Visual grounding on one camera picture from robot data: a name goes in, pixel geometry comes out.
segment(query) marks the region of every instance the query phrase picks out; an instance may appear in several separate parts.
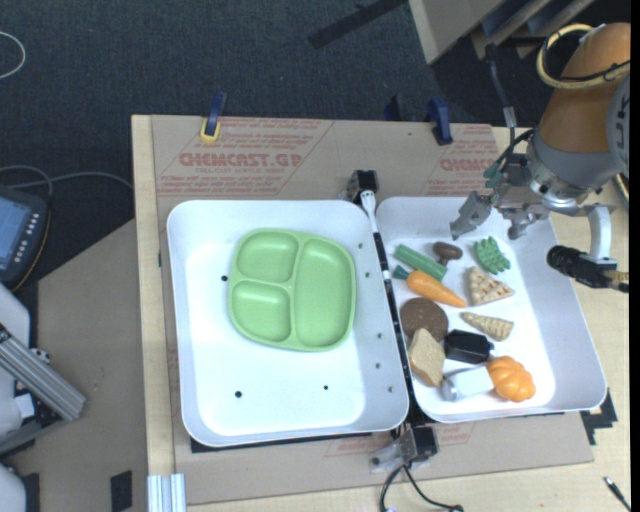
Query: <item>toy bread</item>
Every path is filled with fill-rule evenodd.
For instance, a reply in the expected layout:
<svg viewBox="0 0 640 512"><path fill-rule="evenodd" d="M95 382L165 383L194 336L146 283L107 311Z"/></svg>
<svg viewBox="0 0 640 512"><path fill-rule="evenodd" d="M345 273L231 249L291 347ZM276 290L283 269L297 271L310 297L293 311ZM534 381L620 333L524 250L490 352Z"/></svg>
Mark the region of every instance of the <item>toy bread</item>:
<svg viewBox="0 0 640 512"><path fill-rule="evenodd" d="M409 347L409 365L427 386L439 387L442 383L444 348L426 329L418 329Z"/></svg>
<svg viewBox="0 0 640 512"><path fill-rule="evenodd" d="M471 267L468 279L471 303L474 306L505 299L514 293L502 281L485 274L478 267Z"/></svg>
<svg viewBox="0 0 640 512"><path fill-rule="evenodd" d="M496 341L506 340L509 334L511 334L511 329L513 329L513 322L503 320L502 318L476 315L475 313L469 313L467 311L462 313L461 316L469 325L472 325Z"/></svg>

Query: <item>toy mushroom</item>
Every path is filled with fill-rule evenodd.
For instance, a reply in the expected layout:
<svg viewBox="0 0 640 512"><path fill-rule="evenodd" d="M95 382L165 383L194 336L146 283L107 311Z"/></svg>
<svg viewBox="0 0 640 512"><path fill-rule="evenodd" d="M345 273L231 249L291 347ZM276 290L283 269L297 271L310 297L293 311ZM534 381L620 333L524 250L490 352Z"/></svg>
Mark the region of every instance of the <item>toy mushroom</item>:
<svg viewBox="0 0 640 512"><path fill-rule="evenodd" d="M447 266L450 260L459 260L462 258L462 249L445 242L436 242L433 244L433 250L440 258L438 263Z"/></svg>

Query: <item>clamp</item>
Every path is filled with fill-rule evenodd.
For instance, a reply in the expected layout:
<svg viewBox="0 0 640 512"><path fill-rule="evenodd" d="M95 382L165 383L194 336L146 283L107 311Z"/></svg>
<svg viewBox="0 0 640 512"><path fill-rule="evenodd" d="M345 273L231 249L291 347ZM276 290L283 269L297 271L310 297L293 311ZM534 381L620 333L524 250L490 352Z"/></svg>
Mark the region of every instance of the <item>clamp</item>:
<svg viewBox="0 0 640 512"><path fill-rule="evenodd" d="M213 97L209 117L202 122L202 128L200 128L200 140L205 144L212 144L218 140L218 136L220 135L219 118L222 115L226 103L226 92L220 91Z"/></svg>
<svg viewBox="0 0 640 512"><path fill-rule="evenodd" d="M435 121L436 126L432 131L438 144L444 146L453 142L449 126L449 107L441 98L434 96L429 100L425 121Z"/></svg>

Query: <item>screen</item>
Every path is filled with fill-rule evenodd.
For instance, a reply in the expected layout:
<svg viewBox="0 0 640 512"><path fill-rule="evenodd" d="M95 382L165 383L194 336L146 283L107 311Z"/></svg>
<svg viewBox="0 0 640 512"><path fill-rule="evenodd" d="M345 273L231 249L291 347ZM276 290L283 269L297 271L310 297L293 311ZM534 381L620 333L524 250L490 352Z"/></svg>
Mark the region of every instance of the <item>screen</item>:
<svg viewBox="0 0 640 512"><path fill-rule="evenodd" d="M29 213L28 206L0 197L0 269L6 270L23 232Z"/></svg>

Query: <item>brown toy cookie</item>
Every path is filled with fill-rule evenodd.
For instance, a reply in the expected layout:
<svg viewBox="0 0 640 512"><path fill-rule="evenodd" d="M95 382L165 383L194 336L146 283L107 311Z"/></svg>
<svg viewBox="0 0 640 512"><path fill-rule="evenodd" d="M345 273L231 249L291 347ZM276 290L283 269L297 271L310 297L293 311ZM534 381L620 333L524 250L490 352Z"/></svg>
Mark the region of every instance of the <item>brown toy cookie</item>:
<svg viewBox="0 0 640 512"><path fill-rule="evenodd" d="M422 328L429 331L436 341L444 339L449 331L449 319L444 310L430 299L409 299L400 308L402 330L409 338Z"/></svg>

